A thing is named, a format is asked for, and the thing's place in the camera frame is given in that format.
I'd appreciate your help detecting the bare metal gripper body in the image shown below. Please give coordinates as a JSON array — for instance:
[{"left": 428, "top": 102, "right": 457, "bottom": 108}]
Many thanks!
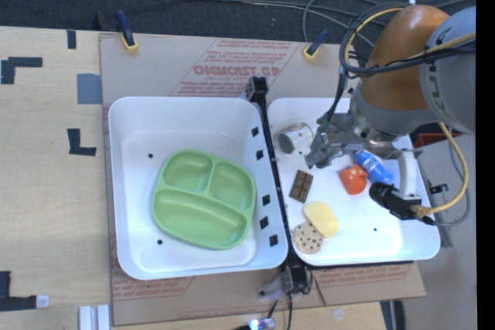
[{"left": 322, "top": 112, "right": 404, "bottom": 158}]

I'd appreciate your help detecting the white small can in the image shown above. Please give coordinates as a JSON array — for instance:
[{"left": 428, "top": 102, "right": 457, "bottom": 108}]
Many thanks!
[{"left": 277, "top": 122, "right": 315, "bottom": 155}]

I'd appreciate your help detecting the brown chocolate bar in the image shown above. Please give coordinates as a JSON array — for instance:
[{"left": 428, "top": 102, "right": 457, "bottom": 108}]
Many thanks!
[{"left": 288, "top": 169, "right": 315, "bottom": 204}]

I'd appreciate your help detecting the blue bottle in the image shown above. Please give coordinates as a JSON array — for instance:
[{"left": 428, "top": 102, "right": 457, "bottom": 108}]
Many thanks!
[{"left": 353, "top": 150, "right": 395, "bottom": 185}]

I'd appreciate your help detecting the thin black rod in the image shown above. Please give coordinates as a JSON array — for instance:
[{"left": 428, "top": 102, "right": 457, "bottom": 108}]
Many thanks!
[{"left": 256, "top": 90, "right": 299, "bottom": 274}]

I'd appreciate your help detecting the white plastic tray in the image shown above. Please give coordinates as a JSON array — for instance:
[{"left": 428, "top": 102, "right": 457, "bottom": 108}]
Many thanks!
[
  {"left": 108, "top": 96, "right": 289, "bottom": 281},
  {"left": 267, "top": 97, "right": 442, "bottom": 267}
]

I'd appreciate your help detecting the tan chocolate chip biscuit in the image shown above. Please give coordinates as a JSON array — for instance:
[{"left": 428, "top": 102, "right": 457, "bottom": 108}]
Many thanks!
[{"left": 291, "top": 221, "right": 325, "bottom": 256}]

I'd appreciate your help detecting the green divided plate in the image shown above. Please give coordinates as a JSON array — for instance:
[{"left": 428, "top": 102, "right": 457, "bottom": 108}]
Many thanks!
[{"left": 150, "top": 148, "right": 258, "bottom": 251}]

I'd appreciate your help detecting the brown cardboard board red print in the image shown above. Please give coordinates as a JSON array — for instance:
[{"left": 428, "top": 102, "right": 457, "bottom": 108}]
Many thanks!
[{"left": 98, "top": 32, "right": 427, "bottom": 327}]

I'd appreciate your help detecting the black cylinder on white bracket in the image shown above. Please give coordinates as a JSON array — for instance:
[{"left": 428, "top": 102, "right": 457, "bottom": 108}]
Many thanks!
[{"left": 368, "top": 149, "right": 423, "bottom": 222}]

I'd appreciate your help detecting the black block with thin wires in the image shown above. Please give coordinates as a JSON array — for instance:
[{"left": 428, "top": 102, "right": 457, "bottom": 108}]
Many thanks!
[
  {"left": 246, "top": 76, "right": 269, "bottom": 104},
  {"left": 289, "top": 264, "right": 312, "bottom": 293}
]

